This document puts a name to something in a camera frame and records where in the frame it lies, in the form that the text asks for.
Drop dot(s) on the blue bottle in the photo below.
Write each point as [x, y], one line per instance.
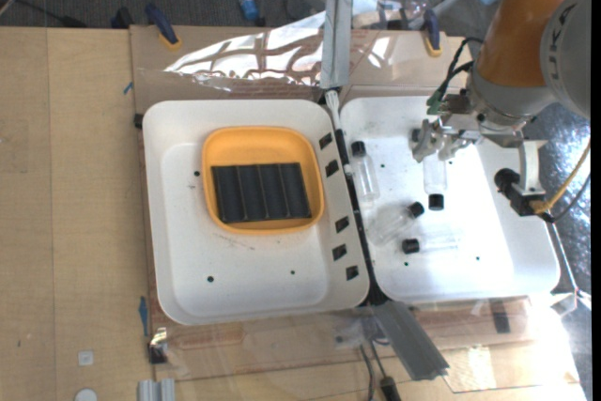
[247, 2]

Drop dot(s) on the orange plate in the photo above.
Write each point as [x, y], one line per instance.
[263, 143]

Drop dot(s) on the black ribbed insert tray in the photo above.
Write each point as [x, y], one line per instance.
[260, 192]

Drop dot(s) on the clear plastic bottle black cap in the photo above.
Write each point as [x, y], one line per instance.
[436, 244]
[392, 223]
[435, 183]
[365, 174]

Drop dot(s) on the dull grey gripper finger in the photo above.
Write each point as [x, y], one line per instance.
[455, 143]
[425, 141]

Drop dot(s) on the black cylinder on white bracket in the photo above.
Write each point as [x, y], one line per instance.
[516, 188]

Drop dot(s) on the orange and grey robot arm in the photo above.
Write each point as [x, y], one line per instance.
[521, 37]

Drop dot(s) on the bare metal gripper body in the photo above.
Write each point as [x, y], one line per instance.
[469, 117]

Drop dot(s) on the white plastic tray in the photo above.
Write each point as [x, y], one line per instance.
[244, 267]
[469, 267]

